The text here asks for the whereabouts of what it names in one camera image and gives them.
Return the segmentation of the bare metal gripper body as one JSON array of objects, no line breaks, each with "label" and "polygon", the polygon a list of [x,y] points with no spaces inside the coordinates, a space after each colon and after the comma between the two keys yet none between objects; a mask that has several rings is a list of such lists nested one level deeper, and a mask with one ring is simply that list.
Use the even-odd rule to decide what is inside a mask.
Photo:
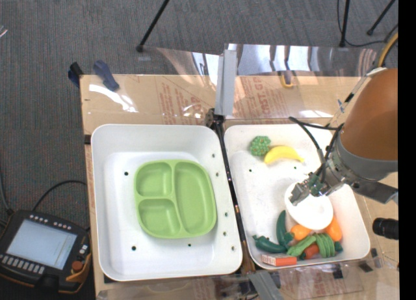
[{"label": "bare metal gripper body", "polygon": [[339,182],[351,184],[352,173],[331,159],[325,161],[315,172],[311,172],[304,181],[309,187],[310,195],[319,195],[320,188],[324,184],[334,185]]}]

